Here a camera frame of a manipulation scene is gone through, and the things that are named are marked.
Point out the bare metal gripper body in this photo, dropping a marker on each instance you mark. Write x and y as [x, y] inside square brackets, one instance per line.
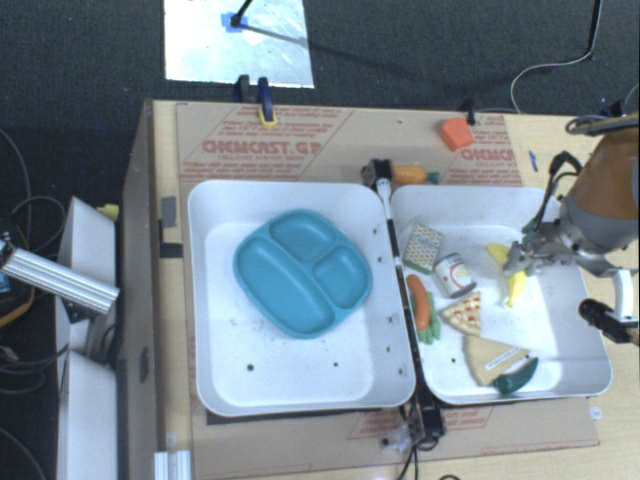
[552, 249]

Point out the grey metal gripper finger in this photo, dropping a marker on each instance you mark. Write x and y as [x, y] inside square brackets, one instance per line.
[533, 268]
[512, 262]

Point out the yellow banana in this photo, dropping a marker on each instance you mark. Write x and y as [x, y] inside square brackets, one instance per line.
[517, 285]

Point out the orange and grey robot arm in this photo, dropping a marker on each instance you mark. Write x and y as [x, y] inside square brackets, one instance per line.
[607, 178]

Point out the small white and yellow can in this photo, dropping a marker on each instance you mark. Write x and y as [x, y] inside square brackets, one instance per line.
[454, 275]

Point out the white plastic tray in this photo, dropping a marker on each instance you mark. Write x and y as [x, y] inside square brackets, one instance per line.
[280, 368]
[560, 328]

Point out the yellow pizza slice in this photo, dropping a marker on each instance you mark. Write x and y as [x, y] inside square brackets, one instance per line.
[465, 315]

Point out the orange sausage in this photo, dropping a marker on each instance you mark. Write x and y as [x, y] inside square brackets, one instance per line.
[419, 300]

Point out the tan bread wedge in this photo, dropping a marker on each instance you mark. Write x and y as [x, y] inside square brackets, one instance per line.
[487, 360]

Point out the green lettuce leaf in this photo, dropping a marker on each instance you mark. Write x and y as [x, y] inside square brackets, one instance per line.
[432, 332]

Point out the thin black and white rod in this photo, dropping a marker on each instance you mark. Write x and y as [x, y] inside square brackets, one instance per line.
[400, 268]

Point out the green pepper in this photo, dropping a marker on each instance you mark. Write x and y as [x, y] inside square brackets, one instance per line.
[515, 380]

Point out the orange carrot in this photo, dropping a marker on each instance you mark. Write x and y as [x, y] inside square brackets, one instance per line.
[409, 173]

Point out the orange carton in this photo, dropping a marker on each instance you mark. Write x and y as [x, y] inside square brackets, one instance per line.
[457, 134]

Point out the blue divided plate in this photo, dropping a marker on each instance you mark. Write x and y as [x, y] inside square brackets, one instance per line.
[280, 278]

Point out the brown cardboard board, red print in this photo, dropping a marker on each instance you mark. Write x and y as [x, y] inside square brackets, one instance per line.
[280, 143]

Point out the black cylinder on white bracket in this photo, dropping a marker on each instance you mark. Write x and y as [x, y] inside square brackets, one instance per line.
[605, 318]

